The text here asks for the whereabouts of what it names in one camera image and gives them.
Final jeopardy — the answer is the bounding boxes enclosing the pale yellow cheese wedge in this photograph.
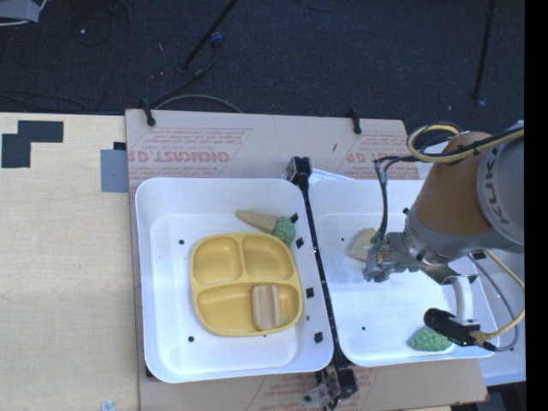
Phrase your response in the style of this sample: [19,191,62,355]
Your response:
[350,227,378,262]

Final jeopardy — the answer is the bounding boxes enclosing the green grapes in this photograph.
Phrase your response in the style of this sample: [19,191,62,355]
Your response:
[407,325,455,354]

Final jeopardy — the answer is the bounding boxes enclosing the white plastic tray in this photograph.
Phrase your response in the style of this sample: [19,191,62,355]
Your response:
[308,179,502,368]
[134,176,336,384]

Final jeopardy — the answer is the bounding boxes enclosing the thin black and white rod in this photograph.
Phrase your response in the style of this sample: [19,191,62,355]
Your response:
[295,173,348,372]

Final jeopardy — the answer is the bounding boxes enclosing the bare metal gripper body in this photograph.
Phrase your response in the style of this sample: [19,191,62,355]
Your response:
[375,231,426,281]

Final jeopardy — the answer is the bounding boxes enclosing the yellow divided plate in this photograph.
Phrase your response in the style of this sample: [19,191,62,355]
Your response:
[189,231,305,338]

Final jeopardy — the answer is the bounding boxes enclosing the brown cardboard board red print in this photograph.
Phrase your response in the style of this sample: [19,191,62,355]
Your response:
[124,108,491,411]

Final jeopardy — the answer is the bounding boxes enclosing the green ice cream cone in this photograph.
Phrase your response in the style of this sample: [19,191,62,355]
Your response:
[235,209,298,248]

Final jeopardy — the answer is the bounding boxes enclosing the tan bread slice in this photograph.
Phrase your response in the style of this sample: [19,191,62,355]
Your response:
[250,284,284,332]

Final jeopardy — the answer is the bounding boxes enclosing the black cylinder on white bracket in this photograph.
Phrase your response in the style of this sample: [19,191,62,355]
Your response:
[423,273,483,347]

